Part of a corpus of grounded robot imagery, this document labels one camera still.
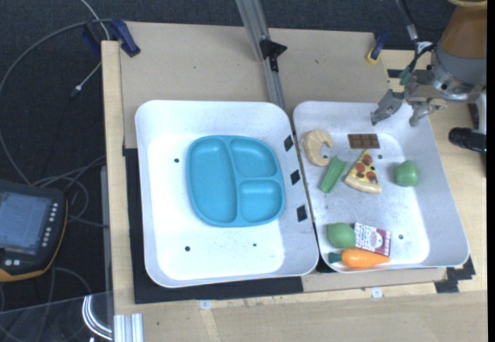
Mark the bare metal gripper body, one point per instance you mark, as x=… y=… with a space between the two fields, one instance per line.
x=450 y=93

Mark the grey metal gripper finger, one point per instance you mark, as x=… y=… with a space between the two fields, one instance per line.
x=421 y=108
x=388 y=105

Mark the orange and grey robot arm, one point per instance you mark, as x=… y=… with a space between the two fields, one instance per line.
x=464 y=23

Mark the brown chocolate bar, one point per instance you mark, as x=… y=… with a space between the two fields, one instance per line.
x=363 y=141

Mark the green toy bell pepper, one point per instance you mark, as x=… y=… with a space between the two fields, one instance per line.
x=406 y=174

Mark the toy pizza slice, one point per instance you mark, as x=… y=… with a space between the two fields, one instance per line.
x=363 y=176

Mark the beige toy croissant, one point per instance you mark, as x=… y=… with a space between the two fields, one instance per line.
x=314 y=147

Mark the green toy celery stick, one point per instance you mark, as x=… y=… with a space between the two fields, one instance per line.
x=332 y=176

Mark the white plastic tray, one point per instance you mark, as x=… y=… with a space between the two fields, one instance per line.
x=216 y=255
x=410 y=216

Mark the pink and white carton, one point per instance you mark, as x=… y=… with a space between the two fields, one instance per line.
x=372 y=239

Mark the green toy lime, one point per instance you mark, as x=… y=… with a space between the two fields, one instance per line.
x=340 y=235

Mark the orange toy carrot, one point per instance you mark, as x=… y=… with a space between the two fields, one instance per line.
x=361 y=258

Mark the brown cardboard board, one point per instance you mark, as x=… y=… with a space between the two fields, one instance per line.
x=201 y=69

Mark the blue divided plate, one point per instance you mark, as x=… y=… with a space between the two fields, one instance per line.
x=210 y=178

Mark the black cylinder on white bracket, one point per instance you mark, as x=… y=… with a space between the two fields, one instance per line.
x=466 y=138

